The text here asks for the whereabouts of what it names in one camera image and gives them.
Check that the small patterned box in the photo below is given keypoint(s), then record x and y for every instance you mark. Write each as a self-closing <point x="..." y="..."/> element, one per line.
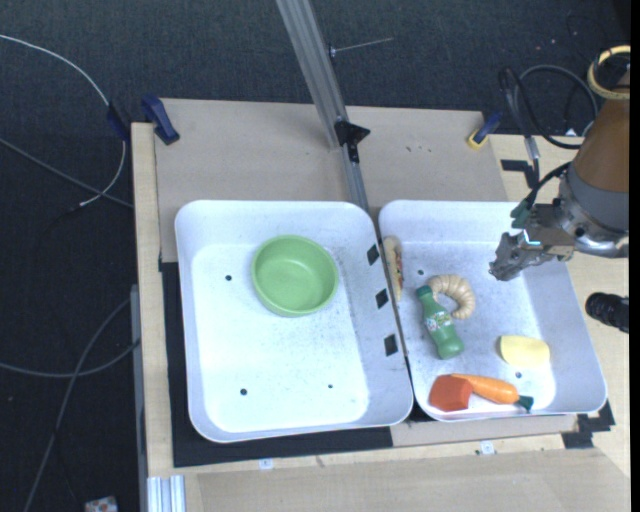
<point x="102" y="505"/>

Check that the green bowl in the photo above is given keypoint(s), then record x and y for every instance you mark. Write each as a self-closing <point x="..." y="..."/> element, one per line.
<point x="295" y="277"/>

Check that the white plastic tray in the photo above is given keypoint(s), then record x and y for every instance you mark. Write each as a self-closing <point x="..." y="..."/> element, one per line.
<point x="280" y="360"/>
<point x="505" y="310"/>

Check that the black cylinder on white bracket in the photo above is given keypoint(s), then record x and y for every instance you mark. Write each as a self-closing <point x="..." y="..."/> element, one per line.
<point x="607" y="309"/>

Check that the green toy bottle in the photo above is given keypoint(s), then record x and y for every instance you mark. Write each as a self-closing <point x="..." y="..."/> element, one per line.
<point x="440" y="325"/>

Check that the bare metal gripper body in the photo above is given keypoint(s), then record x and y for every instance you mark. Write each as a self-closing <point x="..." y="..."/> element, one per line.
<point x="550" y="232"/>

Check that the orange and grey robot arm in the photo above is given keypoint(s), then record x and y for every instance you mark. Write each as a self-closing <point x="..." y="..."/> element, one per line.
<point x="605" y="150"/>

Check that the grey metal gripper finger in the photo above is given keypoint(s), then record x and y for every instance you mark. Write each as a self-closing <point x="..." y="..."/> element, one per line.
<point x="517" y="267"/>
<point x="506" y="252"/>

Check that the brown cardboard board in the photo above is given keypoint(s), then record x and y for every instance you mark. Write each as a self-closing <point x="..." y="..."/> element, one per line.
<point x="260" y="155"/>

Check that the beige toy croissant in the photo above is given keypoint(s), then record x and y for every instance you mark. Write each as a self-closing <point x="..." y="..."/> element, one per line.
<point x="462" y="292"/>

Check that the orange toy carrot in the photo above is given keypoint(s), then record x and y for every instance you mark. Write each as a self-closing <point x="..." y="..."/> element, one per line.
<point x="492" y="388"/>

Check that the orange red toy block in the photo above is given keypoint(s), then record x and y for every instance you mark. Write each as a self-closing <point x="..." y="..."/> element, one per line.
<point x="450" y="394"/>

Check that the yellow toy potato half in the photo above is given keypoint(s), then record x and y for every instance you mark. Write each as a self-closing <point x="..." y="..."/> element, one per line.
<point x="522" y="350"/>

